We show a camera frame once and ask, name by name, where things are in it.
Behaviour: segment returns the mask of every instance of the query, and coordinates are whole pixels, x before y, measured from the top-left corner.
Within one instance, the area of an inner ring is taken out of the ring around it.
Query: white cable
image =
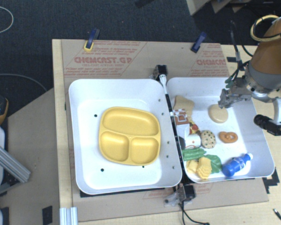
[[[9,11],[8,9],[6,9],[5,7],[1,7],[1,6],[0,6],[0,9],[3,9],[3,10],[5,10],[5,11],[7,11],[7,12],[11,15],[11,23],[10,23],[10,25],[9,25],[7,28],[5,28],[4,30],[0,31],[0,33],[3,33],[3,32],[5,32],[5,31],[7,31],[8,29],[10,29],[11,26],[14,24],[14,16],[13,16],[13,14],[11,13],[11,11]]]

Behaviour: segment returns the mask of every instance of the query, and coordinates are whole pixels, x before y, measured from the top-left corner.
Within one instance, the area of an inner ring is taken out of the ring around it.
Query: yellow plate
[[[112,162],[127,165],[153,163],[160,151],[160,125],[150,112],[112,107],[101,118],[99,147]]]

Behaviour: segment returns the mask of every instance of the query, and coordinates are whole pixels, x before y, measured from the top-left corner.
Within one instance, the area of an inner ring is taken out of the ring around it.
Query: yellow cable
[[[256,41],[259,41],[259,42],[269,42],[269,41],[274,41],[276,39],[279,39],[281,38],[281,33],[277,34],[276,36],[273,36],[273,37],[266,37],[266,38],[262,38],[262,37],[257,37],[255,36],[254,34],[254,28],[262,21],[264,20],[267,20],[267,19],[278,19],[279,17],[276,16],[276,15],[266,15],[266,16],[263,16],[261,18],[259,18],[252,26],[251,26],[251,30],[250,30],[250,35],[251,37],[256,40]]]

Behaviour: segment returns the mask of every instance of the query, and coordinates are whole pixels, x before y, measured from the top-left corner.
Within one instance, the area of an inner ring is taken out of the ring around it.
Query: white tray
[[[197,183],[267,177],[274,172],[274,161],[263,130],[253,122],[257,114],[251,100],[235,103],[233,107],[228,108],[229,117],[225,123],[215,123],[210,119],[208,108],[220,100],[225,80],[226,78],[172,78],[167,83],[172,106],[175,104],[177,95],[192,100],[195,103],[192,112],[193,121],[201,131],[210,130],[215,134],[217,144],[212,149],[205,149],[206,155],[217,155],[222,164],[247,152],[254,156],[253,160],[247,162],[244,169],[235,173],[231,178],[226,178],[220,172],[211,174],[208,179],[203,180],[195,174],[188,173],[185,169],[187,176]],[[218,137],[221,131],[235,132],[238,135],[238,141],[235,143],[221,142]]]
[[[79,79],[69,88],[76,182],[90,195],[176,186],[182,178],[175,137],[164,91],[152,79]],[[161,147],[147,166],[122,165],[99,150],[99,124],[110,107],[142,109],[157,117]]]

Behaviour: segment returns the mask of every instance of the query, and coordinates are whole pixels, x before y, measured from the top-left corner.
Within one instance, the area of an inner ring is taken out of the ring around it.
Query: wooden table
[[[59,202],[61,208],[73,207],[69,150],[67,140],[67,115],[65,111],[65,88],[63,77],[63,57],[62,43],[59,39],[52,41],[53,49],[53,70],[54,70],[54,92],[55,92],[55,112],[56,112],[56,132],[58,149],[58,171],[59,171]],[[248,46],[250,52],[254,52],[255,46]],[[250,57],[239,48],[243,61]],[[222,45],[223,54],[226,57],[234,57],[235,51],[231,45]],[[235,70],[235,63],[228,63],[230,74]],[[281,97],[281,90],[274,92],[272,96]],[[265,104],[254,100],[257,114],[274,117],[274,107],[272,104]],[[281,224],[281,221],[274,214],[273,209],[277,209],[281,214],[281,136],[275,137],[265,132],[266,140],[270,147],[280,183],[275,187],[270,187],[269,202],[236,205],[229,207],[209,208],[189,211],[192,219],[197,221],[208,221],[212,225],[230,224]],[[108,224],[182,224],[181,212],[168,212],[153,215],[143,215],[135,217],[114,218],[107,220],[97,220],[80,222],[83,225],[108,225]]]

